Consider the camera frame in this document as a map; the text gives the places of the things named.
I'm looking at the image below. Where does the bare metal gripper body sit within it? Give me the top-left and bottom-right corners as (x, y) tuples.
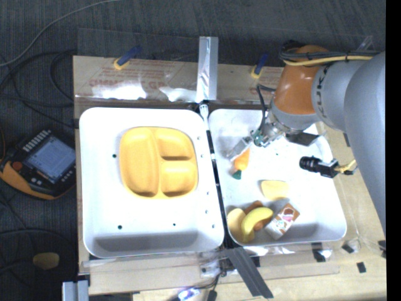
(249, 120), (294, 149)

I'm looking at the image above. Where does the orange carrot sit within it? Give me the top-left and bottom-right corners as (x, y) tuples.
(231, 148), (252, 181)

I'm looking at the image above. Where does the pale yellow wedge slice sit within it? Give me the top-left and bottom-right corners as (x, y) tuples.
(260, 179), (290, 201)

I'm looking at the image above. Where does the brown sausage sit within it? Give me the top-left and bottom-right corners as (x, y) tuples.
(244, 200), (272, 231)

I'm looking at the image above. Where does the pale yellow round biscuit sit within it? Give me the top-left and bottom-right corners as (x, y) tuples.
(226, 208), (247, 240)

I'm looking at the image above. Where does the yellow banana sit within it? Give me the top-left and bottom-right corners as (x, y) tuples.
(241, 206), (274, 244)

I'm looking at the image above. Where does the white plastic tray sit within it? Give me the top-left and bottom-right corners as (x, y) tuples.
(207, 108), (348, 248)
(78, 107), (226, 259)

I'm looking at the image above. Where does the brown and white carton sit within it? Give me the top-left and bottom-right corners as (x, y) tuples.
(264, 203), (301, 241)

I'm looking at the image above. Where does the yellow divided plate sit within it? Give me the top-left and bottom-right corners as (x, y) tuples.
(118, 126), (199, 199)

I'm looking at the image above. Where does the brown cardboard board, red print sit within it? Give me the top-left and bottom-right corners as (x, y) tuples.
(72, 55), (387, 296)

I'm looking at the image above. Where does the yellow rounded lump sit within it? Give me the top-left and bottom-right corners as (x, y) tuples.
(33, 251), (61, 271)

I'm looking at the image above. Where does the black cylinder on white bracket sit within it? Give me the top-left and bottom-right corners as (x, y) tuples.
(286, 130), (340, 179)

